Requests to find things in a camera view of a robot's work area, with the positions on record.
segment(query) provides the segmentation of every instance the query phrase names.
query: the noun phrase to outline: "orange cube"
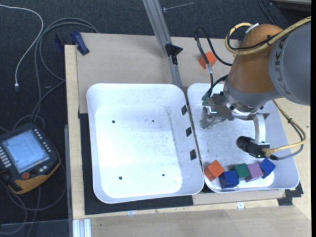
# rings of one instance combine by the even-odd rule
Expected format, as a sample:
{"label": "orange cube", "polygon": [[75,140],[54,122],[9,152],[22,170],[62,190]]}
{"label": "orange cube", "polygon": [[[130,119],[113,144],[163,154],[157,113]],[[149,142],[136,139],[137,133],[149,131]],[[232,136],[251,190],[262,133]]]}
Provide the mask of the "orange cube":
{"label": "orange cube", "polygon": [[[211,51],[205,53],[205,55],[206,55],[206,57],[207,57],[209,63],[210,63],[211,66],[213,67],[214,64],[215,64],[215,62],[217,61],[215,55],[214,55]],[[203,56],[201,56],[201,57],[199,58],[198,62],[202,65],[202,67],[203,67],[204,69],[206,69],[206,64],[205,64],[205,61],[204,61]]]}
{"label": "orange cube", "polygon": [[218,160],[215,160],[204,169],[204,174],[210,181],[213,181],[216,177],[219,177],[224,171],[225,169],[218,162]]}

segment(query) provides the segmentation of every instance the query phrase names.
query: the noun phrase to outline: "blue cube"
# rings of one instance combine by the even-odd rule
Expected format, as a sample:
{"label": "blue cube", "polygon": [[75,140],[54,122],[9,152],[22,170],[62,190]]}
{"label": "blue cube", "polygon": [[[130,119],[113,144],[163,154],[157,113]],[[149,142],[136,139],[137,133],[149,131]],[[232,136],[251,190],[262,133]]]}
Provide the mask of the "blue cube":
{"label": "blue cube", "polygon": [[271,174],[271,172],[276,168],[276,166],[268,158],[265,158],[260,163],[260,168],[263,172],[262,178],[266,178],[268,175]]}
{"label": "blue cube", "polygon": [[219,176],[222,189],[233,188],[239,184],[237,172],[235,170],[224,171]]}

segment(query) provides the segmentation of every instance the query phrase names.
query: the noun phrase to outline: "red button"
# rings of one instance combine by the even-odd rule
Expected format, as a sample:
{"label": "red button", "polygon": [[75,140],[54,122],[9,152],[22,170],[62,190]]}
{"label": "red button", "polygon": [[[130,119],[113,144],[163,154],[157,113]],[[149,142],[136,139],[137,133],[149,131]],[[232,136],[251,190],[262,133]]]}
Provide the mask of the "red button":
{"label": "red button", "polygon": [[29,174],[29,172],[24,172],[22,174],[22,179],[23,180],[28,180],[31,177],[31,175]]}

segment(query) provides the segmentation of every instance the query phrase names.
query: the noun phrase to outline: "empty white tray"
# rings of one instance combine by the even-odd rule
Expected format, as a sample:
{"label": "empty white tray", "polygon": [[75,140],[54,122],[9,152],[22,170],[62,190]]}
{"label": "empty white tray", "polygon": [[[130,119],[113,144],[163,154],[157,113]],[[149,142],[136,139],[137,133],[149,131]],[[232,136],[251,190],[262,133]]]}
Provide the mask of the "empty white tray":
{"label": "empty white tray", "polygon": [[[250,156],[236,145],[236,140],[240,136],[255,138],[255,128],[253,121],[234,119],[226,120],[222,123],[203,129],[199,121],[202,114],[202,96],[209,89],[207,83],[195,83],[188,89],[188,100],[192,115],[197,144],[200,152],[203,168],[207,167],[214,160],[218,160],[225,170],[230,170],[234,165],[246,163],[259,163],[263,159]],[[223,84],[214,87],[213,93],[223,90]],[[261,113],[270,113],[265,120],[266,141],[271,148],[280,147],[288,144],[284,133],[283,125],[278,114],[277,107],[270,101],[265,104]],[[275,153],[276,156],[286,156],[291,153],[290,149]],[[219,178],[210,181],[204,177],[206,185],[215,192],[238,192],[252,190],[270,189],[292,189],[298,185],[299,174],[293,158],[272,161],[276,168],[265,179],[258,179],[251,182],[241,180],[239,185],[231,189],[222,189]]]}
{"label": "empty white tray", "polygon": [[93,187],[101,201],[193,195],[203,188],[181,89],[98,83],[89,88],[87,104]]}

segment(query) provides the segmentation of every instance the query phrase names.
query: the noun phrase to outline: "black mat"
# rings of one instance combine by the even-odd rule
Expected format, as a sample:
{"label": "black mat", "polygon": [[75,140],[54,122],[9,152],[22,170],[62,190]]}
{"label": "black mat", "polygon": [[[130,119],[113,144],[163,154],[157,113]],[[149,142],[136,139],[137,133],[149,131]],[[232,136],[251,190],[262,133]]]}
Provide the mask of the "black mat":
{"label": "black mat", "polygon": [[90,150],[88,114],[79,114],[81,129],[81,155],[84,185],[85,214],[99,214],[130,210],[159,209],[168,207],[182,207],[193,205],[192,196],[166,197],[141,201],[107,204],[101,202],[93,191],[92,161]]}

